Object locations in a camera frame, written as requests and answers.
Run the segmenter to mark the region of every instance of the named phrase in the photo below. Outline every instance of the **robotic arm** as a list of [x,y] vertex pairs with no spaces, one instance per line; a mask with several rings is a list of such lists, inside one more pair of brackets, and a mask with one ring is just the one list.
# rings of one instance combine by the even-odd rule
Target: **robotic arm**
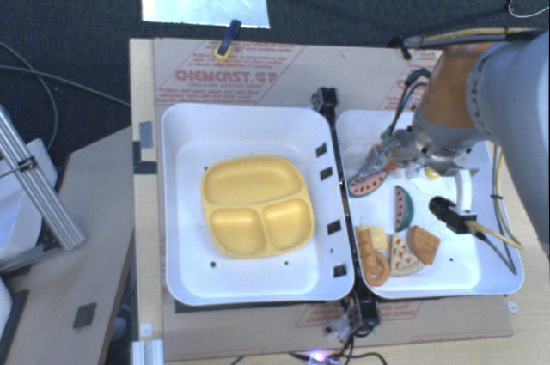
[[411,127],[392,132],[382,157],[445,175],[473,144],[494,142],[547,253],[548,42],[545,32],[529,42],[446,48]]

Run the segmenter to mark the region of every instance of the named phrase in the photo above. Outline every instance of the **toy watermelon slice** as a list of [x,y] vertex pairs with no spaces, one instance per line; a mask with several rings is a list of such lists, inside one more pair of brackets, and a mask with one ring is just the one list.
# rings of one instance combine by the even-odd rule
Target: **toy watermelon slice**
[[395,187],[395,232],[409,227],[413,221],[413,200],[407,191],[400,186]]
[[388,177],[388,171],[378,171],[367,177],[355,176],[348,184],[348,191],[353,197],[362,197],[371,194],[380,187]]

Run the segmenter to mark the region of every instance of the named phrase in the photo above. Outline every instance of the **yellow plate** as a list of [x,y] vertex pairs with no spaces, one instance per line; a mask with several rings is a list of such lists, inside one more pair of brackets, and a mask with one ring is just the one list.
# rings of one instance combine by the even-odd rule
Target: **yellow plate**
[[296,166],[283,157],[220,161],[205,171],[200,193],[212,239],[231,257],[294,251],[313,235],[308,188]]

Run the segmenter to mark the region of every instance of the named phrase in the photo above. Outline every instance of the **blue clamp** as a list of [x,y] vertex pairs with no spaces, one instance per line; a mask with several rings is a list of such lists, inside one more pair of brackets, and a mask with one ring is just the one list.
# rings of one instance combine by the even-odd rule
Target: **blue clamp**
[[241,22],[238,20],[232,20],[229,25],[229,29],[225,33],[223,40],[217,45],[214,51],[214,57],[220,61],[225,61],[231,52],[231,41],[236,40],[241,31]]

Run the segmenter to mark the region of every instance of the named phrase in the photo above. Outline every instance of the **pizza slice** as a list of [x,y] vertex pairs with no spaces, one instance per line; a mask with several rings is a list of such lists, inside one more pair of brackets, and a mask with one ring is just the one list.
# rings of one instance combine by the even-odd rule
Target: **pizza slice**
[[389,263],[392,277],[411,275],[422,269],[425,264],[411,252],[405,241],[397,234],[392,235],[392,248]]

